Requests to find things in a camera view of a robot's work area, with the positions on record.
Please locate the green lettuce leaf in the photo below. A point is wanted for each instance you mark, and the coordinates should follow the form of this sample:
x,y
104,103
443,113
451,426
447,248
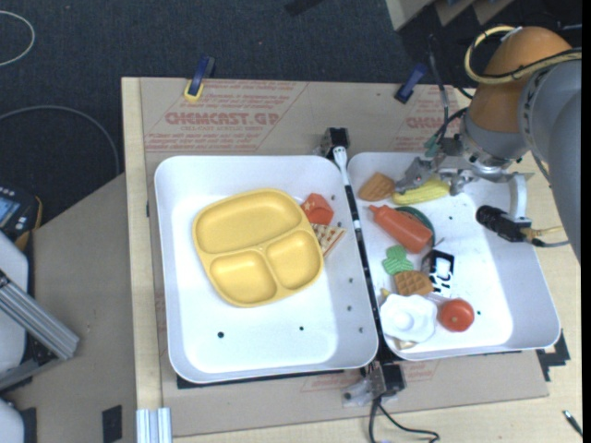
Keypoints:
x,y
397,261

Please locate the brown square waffle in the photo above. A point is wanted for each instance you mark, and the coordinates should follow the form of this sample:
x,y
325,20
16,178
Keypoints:
x,y
412,283

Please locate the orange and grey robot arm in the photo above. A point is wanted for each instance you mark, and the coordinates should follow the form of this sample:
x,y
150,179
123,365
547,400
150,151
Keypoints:
x,y
551,109

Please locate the black and white carton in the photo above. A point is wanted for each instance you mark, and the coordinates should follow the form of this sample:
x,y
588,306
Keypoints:
x,y
441,272

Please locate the tan waffle slice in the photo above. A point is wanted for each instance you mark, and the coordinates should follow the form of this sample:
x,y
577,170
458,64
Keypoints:
x,y
330,237

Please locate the orange-red ketchup bottle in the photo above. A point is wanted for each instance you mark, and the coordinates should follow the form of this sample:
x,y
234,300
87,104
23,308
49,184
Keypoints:
x,y
401,229

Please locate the black pen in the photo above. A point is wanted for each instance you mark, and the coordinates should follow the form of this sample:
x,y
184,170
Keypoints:
x,y
572,422

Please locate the white plastic tray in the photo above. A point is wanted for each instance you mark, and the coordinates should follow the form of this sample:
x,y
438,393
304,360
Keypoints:
x,y
258,339
485,270

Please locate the yellow corn cob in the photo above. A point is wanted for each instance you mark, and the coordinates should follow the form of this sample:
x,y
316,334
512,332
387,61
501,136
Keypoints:
x,y
422,195

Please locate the brown cardboard board red print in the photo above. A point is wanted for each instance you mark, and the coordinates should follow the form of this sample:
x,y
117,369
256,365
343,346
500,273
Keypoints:
x,y
277,109

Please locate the thin black and white rod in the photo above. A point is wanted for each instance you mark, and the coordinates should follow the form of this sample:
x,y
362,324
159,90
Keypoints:
x,y
358,229

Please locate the black cylinder on white bracket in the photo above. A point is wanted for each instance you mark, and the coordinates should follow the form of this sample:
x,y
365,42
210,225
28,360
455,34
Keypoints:
x,y
501,222

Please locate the white fried egg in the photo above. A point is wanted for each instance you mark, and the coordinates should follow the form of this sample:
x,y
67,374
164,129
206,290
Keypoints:
x,y
408,319

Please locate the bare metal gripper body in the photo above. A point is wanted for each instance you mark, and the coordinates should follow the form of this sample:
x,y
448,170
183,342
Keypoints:
x,y
487,168

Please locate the orange waffle wedge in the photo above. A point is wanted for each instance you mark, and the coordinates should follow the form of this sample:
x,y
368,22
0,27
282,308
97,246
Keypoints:
x,y
375,187

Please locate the green watermelon slice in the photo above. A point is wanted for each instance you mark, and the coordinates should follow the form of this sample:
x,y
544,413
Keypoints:
x,y
425,219

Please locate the red tomato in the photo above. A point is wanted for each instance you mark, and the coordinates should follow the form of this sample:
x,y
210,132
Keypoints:
x,y
456,315

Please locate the yellow divided plate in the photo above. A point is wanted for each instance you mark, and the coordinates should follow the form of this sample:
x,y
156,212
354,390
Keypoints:
x,y
249,229

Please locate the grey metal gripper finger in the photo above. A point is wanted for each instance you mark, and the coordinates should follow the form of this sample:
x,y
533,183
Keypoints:
x,y
459,183
415,173

